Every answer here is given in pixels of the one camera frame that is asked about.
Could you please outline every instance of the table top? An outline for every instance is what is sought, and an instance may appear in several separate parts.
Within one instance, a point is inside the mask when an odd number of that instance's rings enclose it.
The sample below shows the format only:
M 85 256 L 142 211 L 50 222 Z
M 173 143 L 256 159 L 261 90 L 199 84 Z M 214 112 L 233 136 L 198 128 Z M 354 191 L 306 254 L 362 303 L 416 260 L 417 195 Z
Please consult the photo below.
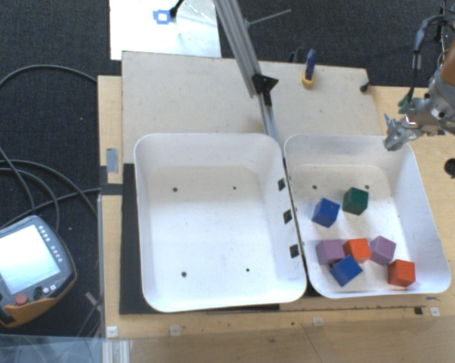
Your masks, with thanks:
M 326 67 L 337 74 L 339 68 Z M 353 69 L 360 76 L 361 69 Z M 405 88 L 370 87 L 365 95 L 375 103 L 381 130 L 385 130 L 383 114 L 396 116 L 397 102 Z M 423 89 L 416 92 L 422 95 Z M 101 76 L 98 82 L 101 165 L 107 163 L 107 148 L 116 148 L 119 162 L 123 163 L 122 140 L 122 78 Z M 455 180 L 444 173 L 447 159 L 455 157 L 455 137 L 451 135 L 424 137 L 412 142 L 429 204 L 432 209 L 443 248 L 450 265 L 450 288 L 435 296 L 375 296 L 357 299 L 327 299 L 309 297 L 283 304 L 278 312 L 191 312 L 158 315 L 119 314 L 119 264 L 122 227 L 122 197 L 102 196 L 102 247 L 104 264 L 104 315 L 108 337 L 145 338 L 169 335 L 172 325 L 178 325 L 183 334 L 216 334 L 253 330 L 290 329 L 299 324 L 311 324 L 322 317 L 325 324 L 346 321 L 406 321 L 418 318 L 414 308 L 421 308 L 423 316 L 431 316 L 430 307 L 437 307 L 442 316 L 455 315 Z M 108 173 L 110 184 L 122 183 L 122 166 L 118 172 Z

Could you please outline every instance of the blue and yellow clamp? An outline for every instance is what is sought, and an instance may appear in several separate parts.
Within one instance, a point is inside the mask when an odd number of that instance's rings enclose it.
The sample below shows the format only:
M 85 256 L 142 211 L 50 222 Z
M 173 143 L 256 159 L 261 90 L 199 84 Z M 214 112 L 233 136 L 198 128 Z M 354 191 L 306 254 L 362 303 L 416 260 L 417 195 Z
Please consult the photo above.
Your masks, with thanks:
M 315 68 L 316 56 L 313 48 L 308 52 L 306 58 L 306 69 L 302 73 L 302 84 L 305 87 L 309 87 L 313 84 L 313 72 Z

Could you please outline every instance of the blue square marker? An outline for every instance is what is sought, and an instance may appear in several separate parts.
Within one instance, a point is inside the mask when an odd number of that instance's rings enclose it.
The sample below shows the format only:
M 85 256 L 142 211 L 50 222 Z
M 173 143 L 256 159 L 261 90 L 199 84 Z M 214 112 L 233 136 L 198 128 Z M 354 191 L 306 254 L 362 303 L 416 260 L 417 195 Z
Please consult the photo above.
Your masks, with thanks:
M 338 261 L 331 269 L 330 274 L 337 280 L 341 287 L 353 280 L 362 272 L 362 268 L 357 264 L 354 257 L 346 256 Z
M 326 228 L 330 227 L 339 214 L 340 205 L 322 197 L 315 207 L 311 220 Z

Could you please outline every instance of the dark floor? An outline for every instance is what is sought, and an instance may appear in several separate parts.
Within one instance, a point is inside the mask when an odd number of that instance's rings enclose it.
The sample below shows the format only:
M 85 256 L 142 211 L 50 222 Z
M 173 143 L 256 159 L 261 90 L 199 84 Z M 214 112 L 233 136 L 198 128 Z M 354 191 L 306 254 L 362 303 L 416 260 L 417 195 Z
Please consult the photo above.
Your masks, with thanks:
M 259 59 L 286 61 L 299 46 L 314 48 L 320 64 L 366 68 L 377 85 L 408 85 L 411 46 L 420 21 L 438 13 L 440 0 L 240 0 L 253 21 L 290 8 L 290 14 L 250 29 Z M 93 76 L 118 75 L 109 58 L 108 0 L 0 0 L 0 79 L 30 64 L 59 64 Z M 423 49 L 419 85 L 433 74 L 440 45 Z M 222 54 L 231 56 L 221 34 Z M 90 82 L 51 71 L 24 73 L 0 92 L 0 142 L 14 159 L 51 166 L 81 188 L 98 178 L 96 91 Z M 58 195 L 69 192 L 42 175 Z M 35 190 L 38 202 L 48 198 Z M 0 176 L 0 225 L 29 208 L 9 175 Z M 44 217 L 54 221 L 52 210 Z M 75 259 L 79 279 L 48 314 L 0 333 L 75 335 L 99 296 L 97 223 L 79 200 L 63 203 L 60 234 Z M 94 326 L 93 318 L 85 328 Z

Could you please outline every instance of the red button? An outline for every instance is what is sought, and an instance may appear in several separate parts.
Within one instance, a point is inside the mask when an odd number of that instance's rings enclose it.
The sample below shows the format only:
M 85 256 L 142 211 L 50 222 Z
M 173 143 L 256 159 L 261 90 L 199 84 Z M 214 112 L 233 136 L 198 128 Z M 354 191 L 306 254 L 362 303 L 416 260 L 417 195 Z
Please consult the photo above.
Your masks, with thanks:
M 28 296 L 25 293 L 18 293 L 14 297 L 14 301 L 16 302 L 17 306 L 23 306 L 28 303 Z

